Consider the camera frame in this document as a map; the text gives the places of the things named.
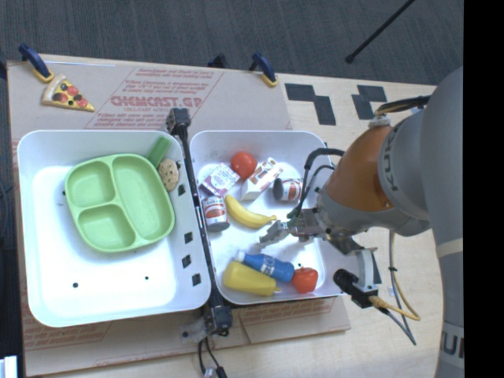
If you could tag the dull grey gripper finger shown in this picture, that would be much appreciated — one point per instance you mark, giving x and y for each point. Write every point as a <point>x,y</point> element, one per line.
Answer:
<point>271,236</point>
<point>282,225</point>

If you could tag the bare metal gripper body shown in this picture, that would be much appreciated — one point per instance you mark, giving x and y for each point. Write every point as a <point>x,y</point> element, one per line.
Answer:
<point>311,227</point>

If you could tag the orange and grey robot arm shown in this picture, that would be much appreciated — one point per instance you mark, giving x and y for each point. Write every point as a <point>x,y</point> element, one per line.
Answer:
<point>409,179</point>

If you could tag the white plastic tray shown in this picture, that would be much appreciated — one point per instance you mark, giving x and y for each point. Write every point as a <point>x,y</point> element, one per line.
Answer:
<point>252,246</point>
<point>110,286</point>

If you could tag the blue bottle white cap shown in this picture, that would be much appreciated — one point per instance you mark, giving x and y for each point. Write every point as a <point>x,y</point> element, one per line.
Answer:
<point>269,266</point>

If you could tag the yellow banana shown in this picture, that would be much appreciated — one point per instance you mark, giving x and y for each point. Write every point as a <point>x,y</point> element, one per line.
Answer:
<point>246,216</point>

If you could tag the red and white can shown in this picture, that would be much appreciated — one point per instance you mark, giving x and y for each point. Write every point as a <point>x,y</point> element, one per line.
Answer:
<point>214,213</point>
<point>290,190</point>

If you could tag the yellow bottle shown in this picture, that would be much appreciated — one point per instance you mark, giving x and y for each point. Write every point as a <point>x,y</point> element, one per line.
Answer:
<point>248,280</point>

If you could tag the white and red carton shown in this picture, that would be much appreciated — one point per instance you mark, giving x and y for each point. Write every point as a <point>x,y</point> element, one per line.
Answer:
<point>260,179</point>

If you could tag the red tomato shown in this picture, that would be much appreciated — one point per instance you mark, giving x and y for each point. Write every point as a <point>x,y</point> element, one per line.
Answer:
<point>243,164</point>

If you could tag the pink and white packet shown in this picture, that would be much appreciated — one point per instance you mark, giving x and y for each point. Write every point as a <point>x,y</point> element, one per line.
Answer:
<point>219,179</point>

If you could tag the thin black and white rod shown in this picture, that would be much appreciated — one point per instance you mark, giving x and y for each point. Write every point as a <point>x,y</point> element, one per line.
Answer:
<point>197,203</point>

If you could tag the beige chocolate chip biscuit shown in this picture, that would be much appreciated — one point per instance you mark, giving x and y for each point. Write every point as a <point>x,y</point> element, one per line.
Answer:
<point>169,173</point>

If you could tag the brown cardboard board red print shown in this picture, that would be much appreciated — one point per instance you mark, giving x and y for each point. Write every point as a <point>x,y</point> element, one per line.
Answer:
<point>244,93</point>

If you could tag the green cylinder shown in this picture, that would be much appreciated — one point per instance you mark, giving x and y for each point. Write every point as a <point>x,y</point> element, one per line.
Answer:
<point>158,152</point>

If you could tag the green divided plate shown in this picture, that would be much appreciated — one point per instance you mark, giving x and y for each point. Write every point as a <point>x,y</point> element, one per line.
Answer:
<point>118,201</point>

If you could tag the black tripod leg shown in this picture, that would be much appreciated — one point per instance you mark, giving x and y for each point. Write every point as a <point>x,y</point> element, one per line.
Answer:
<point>393,16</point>

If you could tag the yellow pizza slice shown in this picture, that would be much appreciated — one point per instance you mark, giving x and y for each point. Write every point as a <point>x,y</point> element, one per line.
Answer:
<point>67,95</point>

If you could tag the black cylinder on white bracket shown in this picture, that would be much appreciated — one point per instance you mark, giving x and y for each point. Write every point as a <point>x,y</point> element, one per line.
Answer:
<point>364,278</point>

